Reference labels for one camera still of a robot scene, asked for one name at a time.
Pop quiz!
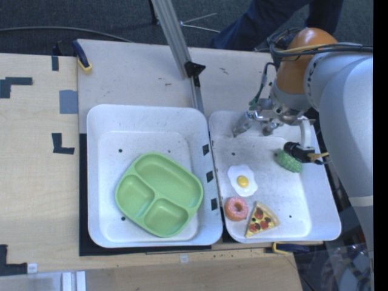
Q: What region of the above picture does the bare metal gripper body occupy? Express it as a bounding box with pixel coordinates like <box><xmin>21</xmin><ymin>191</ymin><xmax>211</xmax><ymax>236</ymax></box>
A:
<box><xmin>246</xmin><ymin>97</ymin><xmax>316</xmax><ymax>127</ymax></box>

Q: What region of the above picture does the green ribbed toy vegetable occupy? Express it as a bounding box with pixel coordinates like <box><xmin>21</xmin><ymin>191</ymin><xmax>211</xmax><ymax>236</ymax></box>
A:
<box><xmin>273</xmin><ymin>149</ymin><xmax>303</xmax><ymax>174</ymax></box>

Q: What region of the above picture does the white and yellow fried egg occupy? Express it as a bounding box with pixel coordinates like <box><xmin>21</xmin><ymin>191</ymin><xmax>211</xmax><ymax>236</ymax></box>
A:
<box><xmin>227</xmin><ymin>164</ymin><xmax>259</xmax><ymax>198</ymax></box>

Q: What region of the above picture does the white plastic tray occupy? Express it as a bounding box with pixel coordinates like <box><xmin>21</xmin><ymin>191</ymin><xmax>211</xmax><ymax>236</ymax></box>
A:
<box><xmin>86</xmin><ymin>104</ymin><xmax>224</xmax><ymax>249</ymax></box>
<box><xmin>208</xmin><ymin>110</ymin><xmax>343</xmax><ymax>244</ymax></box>

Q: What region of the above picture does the pink frosted doughnut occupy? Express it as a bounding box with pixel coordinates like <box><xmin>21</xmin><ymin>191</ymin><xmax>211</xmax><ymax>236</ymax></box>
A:
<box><xmin>224</xmin><ymin>196</ymin><xmax>250</xmax><ymax>222</ymax></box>

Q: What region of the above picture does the yellow pizza slice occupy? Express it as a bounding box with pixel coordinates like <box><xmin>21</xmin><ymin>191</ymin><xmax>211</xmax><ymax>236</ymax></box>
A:
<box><xmin>244</xmin><ymin>201</ymin><xmax>281</xmax><ymax>239</ymax></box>

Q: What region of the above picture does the person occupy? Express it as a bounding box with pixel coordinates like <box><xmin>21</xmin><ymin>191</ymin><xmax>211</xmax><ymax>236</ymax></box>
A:
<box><xmin>208</xmin><ymin>0</ymin><xmax>347</xmax><ymax>52</ymax></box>

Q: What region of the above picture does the green divided plate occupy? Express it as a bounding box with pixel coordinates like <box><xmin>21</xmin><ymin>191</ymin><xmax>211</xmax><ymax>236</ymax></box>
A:
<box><xmin>114</xmin><ymin>152</ymin><xmax>204</xmax><ymax>238</ymax></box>

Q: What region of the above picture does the black cylinder on white bracket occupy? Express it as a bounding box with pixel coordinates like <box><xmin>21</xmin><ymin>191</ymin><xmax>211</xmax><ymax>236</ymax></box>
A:
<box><xmin>283</xmin><ymin>116</ymin><xmax>318</xmax><ymax>164</ymax></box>

